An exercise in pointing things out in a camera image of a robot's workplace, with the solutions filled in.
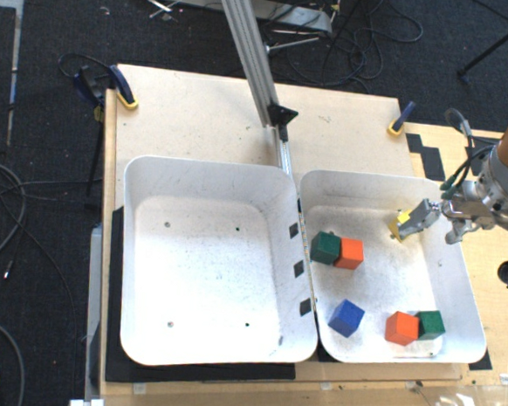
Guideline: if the blue cube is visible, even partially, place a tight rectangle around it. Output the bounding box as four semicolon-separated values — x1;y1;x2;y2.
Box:
326;297;367;341

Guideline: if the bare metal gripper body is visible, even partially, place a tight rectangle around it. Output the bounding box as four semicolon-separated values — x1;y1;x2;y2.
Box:
437;167;508;237

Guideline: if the dark green cube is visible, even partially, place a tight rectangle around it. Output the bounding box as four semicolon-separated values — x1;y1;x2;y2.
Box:
309;230;345;268
413;308;449;343

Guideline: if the yellow cube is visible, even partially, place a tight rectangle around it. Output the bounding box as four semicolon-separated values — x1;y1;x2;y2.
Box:
386;207;414;244

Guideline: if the thin black and white rod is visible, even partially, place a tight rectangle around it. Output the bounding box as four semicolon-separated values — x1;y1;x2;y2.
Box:
263;127;333;319

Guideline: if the orange cube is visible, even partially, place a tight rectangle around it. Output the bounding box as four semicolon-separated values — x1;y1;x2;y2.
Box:
333;237;367;272
383;310;422;348

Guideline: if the pale wood board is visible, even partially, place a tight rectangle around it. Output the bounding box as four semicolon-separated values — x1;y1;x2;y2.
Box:
82;62;487;406

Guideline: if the white plastic tray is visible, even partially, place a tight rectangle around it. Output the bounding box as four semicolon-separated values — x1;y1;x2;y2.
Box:
108;153;333;381
285;167;501;375

